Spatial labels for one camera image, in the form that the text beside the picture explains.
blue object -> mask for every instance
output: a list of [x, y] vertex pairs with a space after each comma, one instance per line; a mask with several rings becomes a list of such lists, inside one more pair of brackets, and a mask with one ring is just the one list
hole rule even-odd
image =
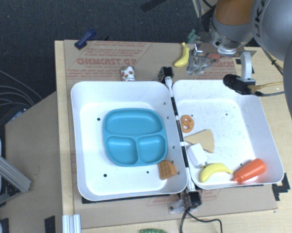
[[149, 109], [110, 111], [104, 118], [103, 138], [108, 157], [119, 166], [153, 165], [167, 154], [163, 121]]
[[93, 40], [97, 35], [97, 32], [95, 29], [89, 29], [87, 32], [84, 34], [84, 36], [76, 42], [74, 45], [77, 47], [79, 50], [87, 46], [86, 41]]

orange toy carrot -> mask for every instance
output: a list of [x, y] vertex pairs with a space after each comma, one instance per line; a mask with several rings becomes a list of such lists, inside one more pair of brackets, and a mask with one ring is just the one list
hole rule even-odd
[[255, 159], [234, 173], [233, 181], [242, 183], [265, 172], [266, 165], [261, 159]]

wooden edge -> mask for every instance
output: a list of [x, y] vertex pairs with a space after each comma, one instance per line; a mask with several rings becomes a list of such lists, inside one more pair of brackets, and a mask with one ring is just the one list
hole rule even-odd
[[69, 143], [64, 42], [55, 41], [56, 88], [58, 101], [59, 145], [63, 215], [74, 214], [73, 181]]

dark gray floor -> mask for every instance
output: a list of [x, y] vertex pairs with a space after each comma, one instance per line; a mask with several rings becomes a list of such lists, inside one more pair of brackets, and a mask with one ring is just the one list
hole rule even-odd
[[[80, 39], [94, 28], [98, 40], [178, 43], [197, 22], [192, 0], [0, 0], [0, 70], [45, 98], [55, 91], [55, 40]], [[0, 85], [39, 101], [1, 73]], [[15, 95], [2, 98], [25, 102]], [[0, 107], [0, 119], [10, 108]]]

yellow banana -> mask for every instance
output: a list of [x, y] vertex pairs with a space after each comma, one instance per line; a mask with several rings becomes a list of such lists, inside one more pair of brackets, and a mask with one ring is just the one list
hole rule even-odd
[[200, 181], [203, 183], [206, 180], [209, 179], [209, 177], [218, 172], [226, 172], [232, 174], [233, 171], [228, 169], [224, 164], [222, 163], [212, 163], [206, 165], [202, 171], [200, 172]]
[[185, 42], [181, 44], [183, 46], [183, 54], [180, 59], [178, 59], [175, 63], [175, 67], [185, 67], [189, 62], [189, 50], [190, 48], [186, 46]]

